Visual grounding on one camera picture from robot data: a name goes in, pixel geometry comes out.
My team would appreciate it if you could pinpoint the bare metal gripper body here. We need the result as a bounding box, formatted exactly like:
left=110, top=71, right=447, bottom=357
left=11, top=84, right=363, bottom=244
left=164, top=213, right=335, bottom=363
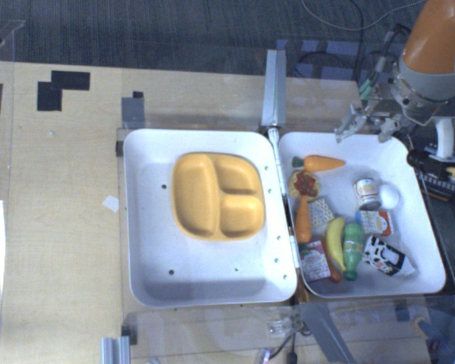
left=362, top=84, right=449, bottom=129

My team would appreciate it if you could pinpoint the orange carrot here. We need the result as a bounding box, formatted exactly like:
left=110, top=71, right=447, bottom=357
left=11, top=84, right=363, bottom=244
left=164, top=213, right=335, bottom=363
left=294, top=195, right=313, bottom=253
left=291, top=154, right=347, bottom=173

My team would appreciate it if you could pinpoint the white egg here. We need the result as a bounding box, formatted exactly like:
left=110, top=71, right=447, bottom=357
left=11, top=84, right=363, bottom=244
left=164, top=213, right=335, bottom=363
left=378, top=184, right=401, bottom=209

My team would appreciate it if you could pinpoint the white and orange can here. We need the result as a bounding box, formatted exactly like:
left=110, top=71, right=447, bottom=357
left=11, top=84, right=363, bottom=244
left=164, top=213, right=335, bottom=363
left=353, top=177, right=382, bottom=211

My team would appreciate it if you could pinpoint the pizza slice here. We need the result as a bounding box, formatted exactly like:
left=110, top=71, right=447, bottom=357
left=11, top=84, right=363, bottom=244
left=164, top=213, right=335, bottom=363
left=287, top=169, right=322, bottom=199

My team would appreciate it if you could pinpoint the white patterned packet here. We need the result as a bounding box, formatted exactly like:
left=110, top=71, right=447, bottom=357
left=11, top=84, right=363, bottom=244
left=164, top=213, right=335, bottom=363
left=307, top=198, right=335, bottom=228

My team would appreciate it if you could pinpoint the orange and white carton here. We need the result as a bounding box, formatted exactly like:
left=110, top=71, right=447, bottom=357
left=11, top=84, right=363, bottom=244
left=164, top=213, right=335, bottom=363
left=355, top=209, right=395, bottom=237

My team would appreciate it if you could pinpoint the yellow banana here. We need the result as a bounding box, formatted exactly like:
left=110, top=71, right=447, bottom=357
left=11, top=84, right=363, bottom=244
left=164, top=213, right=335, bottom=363
left=325, top=216, right=347, bottom=273

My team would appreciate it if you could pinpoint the green bottle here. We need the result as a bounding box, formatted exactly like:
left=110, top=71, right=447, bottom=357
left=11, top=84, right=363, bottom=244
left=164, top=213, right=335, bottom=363
left=341, top=222, right=366, bottom=281

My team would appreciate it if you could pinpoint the white plastic tray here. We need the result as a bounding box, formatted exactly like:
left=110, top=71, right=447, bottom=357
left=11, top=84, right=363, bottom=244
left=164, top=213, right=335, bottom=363
left=278, top=130, right=447, bottom=300
left=122, top=128, right=299, bottom=310

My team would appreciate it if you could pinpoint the black and white carton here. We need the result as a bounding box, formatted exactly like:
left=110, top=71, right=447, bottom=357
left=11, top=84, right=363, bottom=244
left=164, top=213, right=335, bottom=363
left=363, top=234, right=416, bottom=278

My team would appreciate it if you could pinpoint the pink packet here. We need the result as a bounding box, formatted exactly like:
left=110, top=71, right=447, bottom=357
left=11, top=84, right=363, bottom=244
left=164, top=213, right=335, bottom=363
left=299, top=240, right=332, bottom=284

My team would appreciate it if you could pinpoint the orange divided plate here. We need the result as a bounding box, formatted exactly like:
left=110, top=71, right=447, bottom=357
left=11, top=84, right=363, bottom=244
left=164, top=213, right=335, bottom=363
left=171, top=151, right=267, bottom=243

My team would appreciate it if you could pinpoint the black cylinder on white bracket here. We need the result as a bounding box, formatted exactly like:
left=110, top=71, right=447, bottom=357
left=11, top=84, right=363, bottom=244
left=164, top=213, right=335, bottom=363
left=406, top=117, right=455, bottom=171

